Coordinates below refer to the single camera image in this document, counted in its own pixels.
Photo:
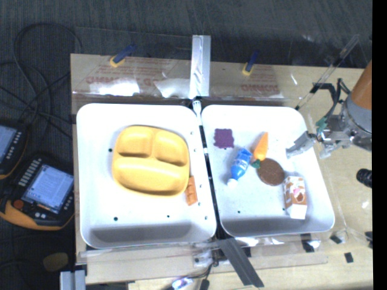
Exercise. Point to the white and brown carton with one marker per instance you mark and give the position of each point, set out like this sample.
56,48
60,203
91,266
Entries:
296,196

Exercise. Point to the brown cardboard board red print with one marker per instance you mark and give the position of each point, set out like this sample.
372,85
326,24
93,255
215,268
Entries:
90,74

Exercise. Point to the purple grapes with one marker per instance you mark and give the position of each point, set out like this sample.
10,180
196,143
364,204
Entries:
223,138

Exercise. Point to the orange carrot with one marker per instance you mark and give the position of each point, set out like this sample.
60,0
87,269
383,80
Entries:
261,148

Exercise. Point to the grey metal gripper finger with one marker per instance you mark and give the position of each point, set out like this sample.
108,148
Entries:
300,145
326,152

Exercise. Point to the thin black and white rod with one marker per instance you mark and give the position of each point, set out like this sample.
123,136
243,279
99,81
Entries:
203,137

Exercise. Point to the yellow divided plate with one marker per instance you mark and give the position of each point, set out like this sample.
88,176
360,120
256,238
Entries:
148,165

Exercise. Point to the blue bottle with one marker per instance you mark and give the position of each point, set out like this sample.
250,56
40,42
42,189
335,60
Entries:
240,165

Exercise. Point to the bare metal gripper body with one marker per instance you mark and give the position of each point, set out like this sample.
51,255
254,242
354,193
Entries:
343,136

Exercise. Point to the black cylinder on white bracket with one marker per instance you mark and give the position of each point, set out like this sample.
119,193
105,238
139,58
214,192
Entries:
364,177

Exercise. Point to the orange rectangular biscuit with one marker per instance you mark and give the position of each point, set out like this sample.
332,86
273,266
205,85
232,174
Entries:
191,192

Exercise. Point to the white plastic tray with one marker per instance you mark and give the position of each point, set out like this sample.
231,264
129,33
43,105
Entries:
257,207
99,162

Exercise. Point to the brown round biscuit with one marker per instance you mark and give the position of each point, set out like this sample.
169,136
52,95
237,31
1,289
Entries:
270,172

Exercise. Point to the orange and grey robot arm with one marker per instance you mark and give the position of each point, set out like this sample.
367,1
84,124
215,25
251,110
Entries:
362,83

